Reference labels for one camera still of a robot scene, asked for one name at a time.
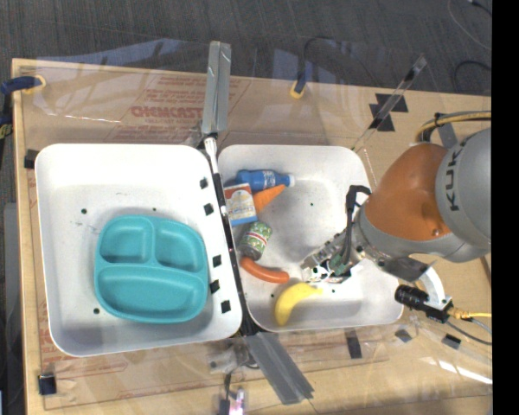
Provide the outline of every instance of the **wooden table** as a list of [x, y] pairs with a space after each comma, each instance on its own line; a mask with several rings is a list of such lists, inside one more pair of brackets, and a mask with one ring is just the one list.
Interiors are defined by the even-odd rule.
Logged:
[[[30, 74], [31, 69], [33, 72], [46, 72], [46, 66], [42, 66], [43, 63], [15, 60], [12, 76]], [[48, 63], [48, 66], [53, 73], [66, 69], [72, 73], [80, 71], [79, 65]], [[95, 76], [99, 76], [100, 69], [105, 68], [96, 67], [93, 70]], [[69, 76], [67, 81], [76, 85], [78, 80]], [[231, 82], [234, 89], [229, 115], [231, 132], [221, 137], [221, 147], [233, 142], [262, 143], [266, 139], [273, 143], [334, 144], [350, 147], [372, 121], [369, 105], [376, 103], [375, 95], [392, 93], [391, 89], [309, 84], [306, 95], [300, 100], [295, 100], [289, 96], [290, 85], [287, 81], [233, 77]], [[39, 394], [37, 377], [42, 374], [43, 365], [50, 366], [55, 360], [68, 363], [68, 359], [62, 352], [54, 349], [45, 329], [46, 302], [42, 301], [42, 257], [39, 253], [38, 219], [35, 218], [37, 214], [35, 213], [34, 171], [25, 168], [24, 159], [29, 149], [39, 150], [47, 144], [69, 141], [73, 134], [77, 135], [80, 131], [83, 135], [85, 133], [88, 135], [88, 141], [104, 142], [106, 138], [100, 136], [105, 125], [96, 121], [81, 120], [78, 123], [66, 119], [63, 123], [56, 121], [46, 125], [35, 122], [31, 117], [33, 111], [30, 107], [37, 104], [37, 98], [37, 94], [32, 96], [14, 94], [23, 364], [27, 413], [31, 415], [215, 413], [223, 393], [219, 380], [213, 380], [208, 386], [198, 388], [189, 386], [188, 390], [176, 392], [162, 392], [161, 387], [147, 390], [141, 388], [139, 392], [138, 380], [142, 377], [139, 378], [136, 374], [134, 376], [136, 382], [131, 383], [126, 381], [125, 376], [121, 385], [127, 391], [124, 397], [132, 396], [132, 398], [104, 401], [101, 393], [109, 386], [113, 386], [112, 383], [117, 379], [117, 375], [92, 373], [83, 379], [79, 377], [63, 380], [58, 385], [63, 389], [61, 395], [43, 397]], [[369, 139], [365, 149], [358, 150], [358, 155], [375, 182], [412, 141], [415, 130], [435, 112], [490, 109], [490, 98], [443, 93], [409, 91], [406, 93], [406, 102], [407, 112], [392, 113], [396, 132], [376, 132]], [[110, 128], [117, 127], [116, 125], [119, 124], [110, 124]], [[462, 133], [470, 133], [487, 126], [487, 124], [472, 124]], [[105, 137], [112, 136], [108, 135], [107, 131], [104, 134]], [[459, 265], [443, 260], [439, 262], [437, 270], [446, 292], [453, 296], [454, 303], [458, 307], [491, 312], [490, 256]], [[298, 405], [283, 406], [265, 379], [257, 378], [239, 383], [247, 393], [248, 411], [265, 414], [353, 412], [369, 415], [488, 413], [492, 401], [491, 348], [480, 348], [475, 345], [476, 343], [465, 342], [465, 351], [462, 352], [466, 354], [462, 356], [461, 353], [443, 347], [439, 343], [439, 337], [443, 333], [446, 331], [454, 333], [451, 329], [437, 323], [431, 325], [424, 316], [409, 310], [405, 312], [399, 323], [408, 323], [409, 317], [413, 317], [421, 324], [420, 336], [414, 339], [416, 346], [408, 347], [406, 343], [401, 346], [395, 344], [395, 341], [387, 342], [388, 339], [385, 338], [387, 332], [384, 329], [378, 332], [379, 338], [375, 337], [373, 340], [365, 335], [363, 346], [374, 347], [371, 361], [339, 367], [330, 363], [328, 358], [327, 370], [315, 366], [311, 372], [305, 373], [315, 389], [311, 401], [304, 400]], [[468, 329], [472, 329], [474, 335], [482, 338], [487, 335], [481, 329], [477, 330], [477, 327]], [[361, 339], [363, 332], [360, 330], [358, 334]], [[148, 363], [150, 374], [156, 374], [153, 357], [150, 357], [149, 353], [142, 353], [142, 355], [139, 359], [138, 353], [134, 354], [130, 363], [136, 365], [142, 361], [142, 358], [150, 359]], [[89, 403], [86, 400], [87, 404], [81, 405], [77, 398], [82, 399], [83, 396], [97, 402]]]

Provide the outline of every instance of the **white plastic tray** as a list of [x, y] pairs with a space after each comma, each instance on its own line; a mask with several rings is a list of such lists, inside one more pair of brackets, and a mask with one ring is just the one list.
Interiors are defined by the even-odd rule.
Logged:
[[[184, 145], [53, 144], [35, 162], [50, 334], [73, 356], [220, 340], [240, 327], [242, 309], [208, 161]], [[205, 180], [207, 187], [201, 187]], [[206, 214], [204, 206], [213, 213]], [[102, 227], [122, 214], [150, 214], [195, 229], [208, 253], [202, 313], [178, 324], [131, 322], [101, 309], [94, 253]], [[213, 257], [221, 255], [214, 266]], [[230, 302], [223, 311], [221, 303]]]
[[[258, 263], [288, 271], [291, 282], [302, 278], [300, 263], [346, 226], [349, 186], [369, 187], [358, 155], [337, 146], [233, 145], [221, 152], [219, 168], [226, 185], [239, 169], [274, 169], [295, 176], [295, 186], [259, 214], [271, 226], [272, 237]], [[361, 194], [357, 200], [362, 203], [365, 198]], [[246, 226], [234, 228], [236, 244]], [[252, 318], [273, 332], [387, 324], [397, 320], [403, 310], [394, 300], [398, 280], [364, 260], [345, 282], [316, 284], [324, 293], [301, 302], [288, 323], [280, 327], [273, 308], [288, 284], [267, 283], [243, 270], [240, 274]]]

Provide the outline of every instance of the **toy banana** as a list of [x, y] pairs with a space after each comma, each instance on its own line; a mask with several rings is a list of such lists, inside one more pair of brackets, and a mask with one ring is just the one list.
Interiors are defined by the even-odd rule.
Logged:
[[284, 326], [299, 302], [311, 295], [320, 295], [322, 289], [317, 289], [307, 283], [296, 283], [283, 290], [275, 303], [275, 320], [279, 326]]

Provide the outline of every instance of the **sausage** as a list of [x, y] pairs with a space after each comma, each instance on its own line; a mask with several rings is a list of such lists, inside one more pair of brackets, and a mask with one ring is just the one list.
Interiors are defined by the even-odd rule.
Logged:
[[290, 279], [290, 275], [285, 271], [274, 271], [266, 267], [258, 265], [250, 257], [240, 258], [240, 266], [246, 272], [254, 275], [260, 280], [267, 281], [269, 283], [286, 283]]

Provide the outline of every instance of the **carrot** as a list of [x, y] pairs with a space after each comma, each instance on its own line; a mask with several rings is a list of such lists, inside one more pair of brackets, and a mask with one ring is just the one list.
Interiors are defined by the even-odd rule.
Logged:
[[254, 275], [260, 280], [267, 281], [269, 283], [286, 283], [290, 279], [290, 275], [285, 271], [274, 271], [266, 267], [258, 265], [250, 257], [240, 258], [240, 266], [246, 272]]
[[267, 188], [264, 190], [260, 190], [252, 195], [253, 205], [256, 208], [256, 214], [259, 214], [265, 206], [273, 201], [273, 199], [283, 192], [286, 188], [286, 185], [279, 184], [278, 186], [274, 186], [272, 188]]

